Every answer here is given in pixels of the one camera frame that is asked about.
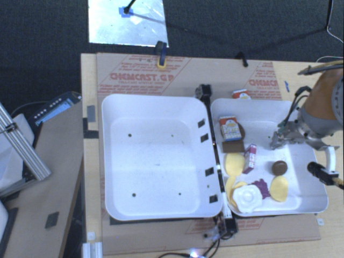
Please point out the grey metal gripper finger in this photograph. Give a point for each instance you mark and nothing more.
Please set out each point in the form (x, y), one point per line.
(280, 134)
(275, 144)

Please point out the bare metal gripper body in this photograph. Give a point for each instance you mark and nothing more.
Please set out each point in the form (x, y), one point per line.
(298, 136)

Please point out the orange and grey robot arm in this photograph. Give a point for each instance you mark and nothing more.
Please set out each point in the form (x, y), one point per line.
(323, 98)

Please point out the brown doughnut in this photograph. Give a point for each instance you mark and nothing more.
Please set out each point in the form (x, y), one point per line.
(279, 167)

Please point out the pink carton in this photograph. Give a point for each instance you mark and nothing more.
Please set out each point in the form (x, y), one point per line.
(250, 158)

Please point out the white plastic tray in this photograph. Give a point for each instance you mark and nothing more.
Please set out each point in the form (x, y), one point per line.
(158, 160)
(301, 176)

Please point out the brown square biscuit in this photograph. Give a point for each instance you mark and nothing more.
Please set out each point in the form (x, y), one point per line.
(232, 146)

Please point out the purple grapes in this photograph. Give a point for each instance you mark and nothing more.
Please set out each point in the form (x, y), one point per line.
(262, 187)

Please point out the yellow oval crisp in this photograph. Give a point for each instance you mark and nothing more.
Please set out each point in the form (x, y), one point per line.
(279, 189)

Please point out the yellow round crisp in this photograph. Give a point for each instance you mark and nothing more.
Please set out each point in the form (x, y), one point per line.
(234, 164)

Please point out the orange and blue carton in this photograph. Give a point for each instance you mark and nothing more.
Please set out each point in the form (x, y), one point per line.
(229, 128)

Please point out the small orange and white carton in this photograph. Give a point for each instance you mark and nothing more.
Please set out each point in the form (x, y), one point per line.
(241, 94)

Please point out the thin black and white rod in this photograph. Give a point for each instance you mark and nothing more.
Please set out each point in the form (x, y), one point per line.
(215, 141)

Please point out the white fried egg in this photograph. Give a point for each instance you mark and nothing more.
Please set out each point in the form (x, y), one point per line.
(246, 198)

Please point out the yellow banana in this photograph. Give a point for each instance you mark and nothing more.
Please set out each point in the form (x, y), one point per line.
(230, 188)

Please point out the brown cardboard board red print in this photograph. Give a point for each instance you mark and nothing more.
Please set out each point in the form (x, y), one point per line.
(177, 74)

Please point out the black cylinder on white bracket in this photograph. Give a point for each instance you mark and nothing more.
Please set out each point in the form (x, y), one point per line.
(319, 172)

